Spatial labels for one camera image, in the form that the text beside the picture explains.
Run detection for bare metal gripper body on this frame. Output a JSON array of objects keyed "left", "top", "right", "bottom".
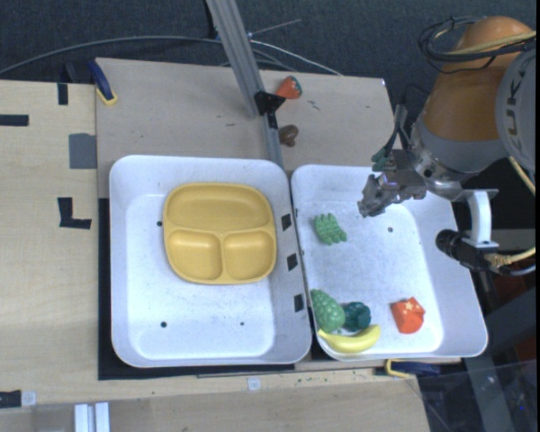
[{"left": 376, "top": 148, "right": 474, "bottom": 203}]

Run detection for light green grapes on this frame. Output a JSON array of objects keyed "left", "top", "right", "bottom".
[{"left": 314, "top": 212, "right": 348, "bottom": 247}]

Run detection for white plastic tray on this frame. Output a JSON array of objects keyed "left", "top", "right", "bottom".
[
  {"left": 108, "top": 154, "right": 313, "bottom": 369},
  {"left": 290, "top": 164, "right": 490, "bottom": 363}
]

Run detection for brown lumpy toy food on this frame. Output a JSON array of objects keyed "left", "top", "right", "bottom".
[{"left": 277, "top": 124, "right": 300, "bottom": 149}]

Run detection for dark green broccoli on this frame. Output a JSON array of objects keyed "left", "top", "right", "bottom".
[{"left": 342, "top": 301, "right": 373, "bottom": 333}]

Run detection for green oval bumpy fruit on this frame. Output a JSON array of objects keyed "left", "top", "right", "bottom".
[{"left": 309, "top": 288, "right": 347, "bottom": 334}]

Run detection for yellow banana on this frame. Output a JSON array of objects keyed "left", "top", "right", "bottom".
[{"left": 316, "top": 323, "right": 383, "bottom": 356}]

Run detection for yellow divided plate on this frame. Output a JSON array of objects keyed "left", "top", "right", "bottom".
[{"left": 162, "top": 182, "right": 279, "bottom": 286}]

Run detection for black cylinder on white bracket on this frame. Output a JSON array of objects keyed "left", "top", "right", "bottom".
[{"left": 435, "top": 188, "right": 500, "bottom": 272}]

